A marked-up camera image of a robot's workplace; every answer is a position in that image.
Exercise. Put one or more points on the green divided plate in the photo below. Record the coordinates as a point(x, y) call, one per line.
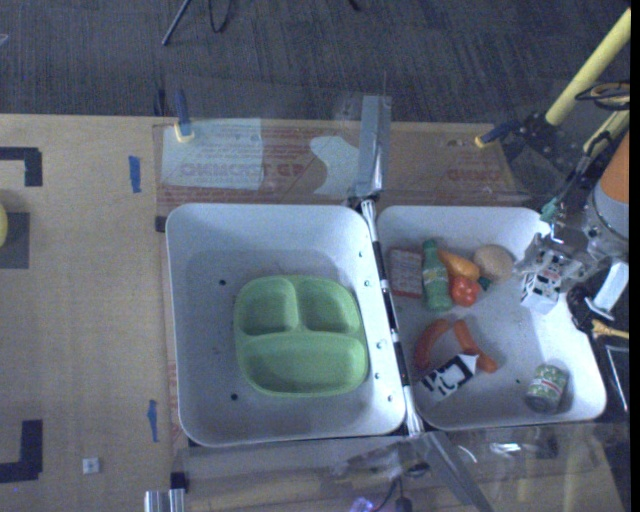
point(300, 355)

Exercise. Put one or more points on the black and white carton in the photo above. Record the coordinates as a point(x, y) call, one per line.
point(541, 295)
point(447, 379)

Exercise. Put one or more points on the beige bread bun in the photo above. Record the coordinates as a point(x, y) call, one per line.
point(494, 262)

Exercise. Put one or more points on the green plastic bottle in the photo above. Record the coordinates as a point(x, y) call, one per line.
point(435, 282)

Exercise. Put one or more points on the brown cardboard board red print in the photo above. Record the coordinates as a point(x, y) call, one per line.
point(425, 170)

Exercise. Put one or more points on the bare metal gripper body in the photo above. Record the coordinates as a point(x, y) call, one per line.
point(590, 245)

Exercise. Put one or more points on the red biscuit packet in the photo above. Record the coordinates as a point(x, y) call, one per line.
point(406, 272)

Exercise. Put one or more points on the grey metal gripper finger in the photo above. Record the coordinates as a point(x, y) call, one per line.
point(572, 274)
point(530, 257)

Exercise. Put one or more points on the white plastic tray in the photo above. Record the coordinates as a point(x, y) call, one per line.
point(520, 345)
point(210, 325)

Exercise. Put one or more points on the yellow round object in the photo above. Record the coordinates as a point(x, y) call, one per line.
point(3, 225)

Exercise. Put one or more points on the orange carrot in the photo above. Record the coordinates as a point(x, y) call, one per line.
point(460, 266)

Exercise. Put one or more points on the orange sausage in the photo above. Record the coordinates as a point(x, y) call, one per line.
point(427, 342)
point(467, 340)

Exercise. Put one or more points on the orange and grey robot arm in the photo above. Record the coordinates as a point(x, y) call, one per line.
point(614, 185)

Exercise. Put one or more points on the green can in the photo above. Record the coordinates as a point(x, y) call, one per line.
point(546, 389)

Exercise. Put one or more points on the red tomato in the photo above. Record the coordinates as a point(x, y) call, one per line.
point(464, 291)

